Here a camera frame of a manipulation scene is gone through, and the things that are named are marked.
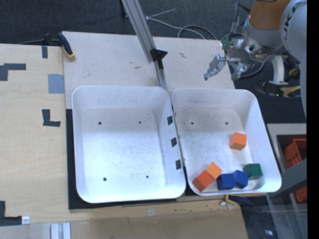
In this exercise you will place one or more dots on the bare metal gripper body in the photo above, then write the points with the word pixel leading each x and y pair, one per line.
pixel 239 50

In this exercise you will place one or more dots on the green cube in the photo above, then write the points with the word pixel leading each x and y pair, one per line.
pixel 253 170

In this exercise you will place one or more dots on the blue cube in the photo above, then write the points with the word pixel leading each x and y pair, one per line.
pixel 241 178
pixel 225 182

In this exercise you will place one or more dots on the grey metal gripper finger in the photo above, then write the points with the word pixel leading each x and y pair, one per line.
pixel 239 70
pixel 214 67

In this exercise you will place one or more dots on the dark orange cube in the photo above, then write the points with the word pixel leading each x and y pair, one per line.
pixel 203 180

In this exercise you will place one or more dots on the white plastic tray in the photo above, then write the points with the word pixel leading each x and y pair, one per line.
pixel 209 138
pixel 124 146

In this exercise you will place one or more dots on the black cylinder on white bracket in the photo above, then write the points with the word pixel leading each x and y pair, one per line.
pixel 277 70

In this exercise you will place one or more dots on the orange plastic crate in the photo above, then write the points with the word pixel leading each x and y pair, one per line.
pixel 295 153

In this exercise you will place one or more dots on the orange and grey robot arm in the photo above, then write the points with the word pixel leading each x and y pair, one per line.
pixel 266 14

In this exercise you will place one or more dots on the light orange cube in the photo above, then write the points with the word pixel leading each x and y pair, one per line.
pixel 214 170

